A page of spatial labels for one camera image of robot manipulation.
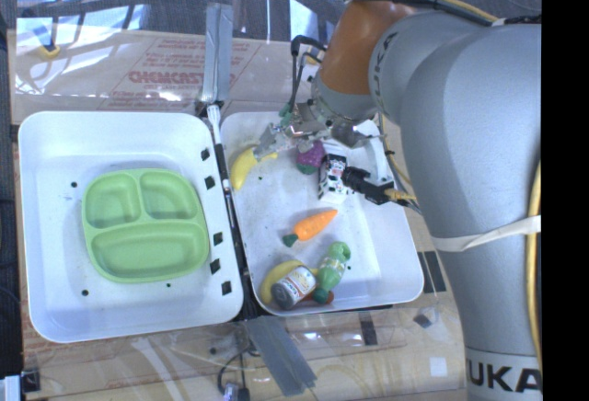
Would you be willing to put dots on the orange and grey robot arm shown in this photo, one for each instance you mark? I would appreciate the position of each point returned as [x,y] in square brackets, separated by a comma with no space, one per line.
[465,123]

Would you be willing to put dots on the yellow banana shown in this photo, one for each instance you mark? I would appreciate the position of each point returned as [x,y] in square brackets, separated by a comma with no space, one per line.
[240,169]
[268,282]

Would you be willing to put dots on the orange carrot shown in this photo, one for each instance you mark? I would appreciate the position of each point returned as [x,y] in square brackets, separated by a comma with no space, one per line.
[313,225]

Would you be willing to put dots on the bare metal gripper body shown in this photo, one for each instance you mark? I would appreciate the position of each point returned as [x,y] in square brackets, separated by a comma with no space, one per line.
[343,130]

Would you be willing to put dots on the small can with grey lid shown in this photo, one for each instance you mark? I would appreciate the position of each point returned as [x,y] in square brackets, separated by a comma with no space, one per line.
[296,286]

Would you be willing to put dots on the green plastic bottle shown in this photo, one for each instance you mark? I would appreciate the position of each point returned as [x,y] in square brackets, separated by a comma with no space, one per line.
[332,268]

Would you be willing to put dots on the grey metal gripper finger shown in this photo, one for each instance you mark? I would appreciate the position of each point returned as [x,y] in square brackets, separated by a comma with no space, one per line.
[301,143]
[269,142]

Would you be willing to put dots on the white plastic tray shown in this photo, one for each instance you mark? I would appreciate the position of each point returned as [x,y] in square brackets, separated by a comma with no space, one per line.
[368,261]
[60,229]

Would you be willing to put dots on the brown cardboard board red print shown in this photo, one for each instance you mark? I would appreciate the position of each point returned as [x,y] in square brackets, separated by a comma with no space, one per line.
[152,68]

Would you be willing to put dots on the green divided plate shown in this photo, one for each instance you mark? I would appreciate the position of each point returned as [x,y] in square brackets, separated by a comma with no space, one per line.
[147,247]

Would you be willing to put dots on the black cylinder on white bracket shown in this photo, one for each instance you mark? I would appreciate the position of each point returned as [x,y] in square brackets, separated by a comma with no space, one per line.
[375,190]

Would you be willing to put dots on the black and white milk carton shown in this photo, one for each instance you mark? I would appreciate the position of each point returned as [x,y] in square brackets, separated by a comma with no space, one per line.
[332,180]

